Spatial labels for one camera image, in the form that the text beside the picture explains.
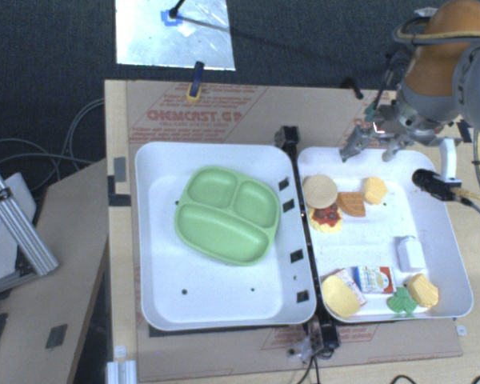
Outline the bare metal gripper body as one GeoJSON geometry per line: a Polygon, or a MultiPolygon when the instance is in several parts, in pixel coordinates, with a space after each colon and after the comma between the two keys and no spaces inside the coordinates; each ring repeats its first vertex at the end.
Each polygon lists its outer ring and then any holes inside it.
{"type": "Polygon", "coordinates": [[[429,120],[408,105],[391,103],[365,109],[364,121],[372,125],[374,137],[381,144],[396,142],[403,146],[415,142],[433,145],[444,129],[444,124],[429,120]]]}

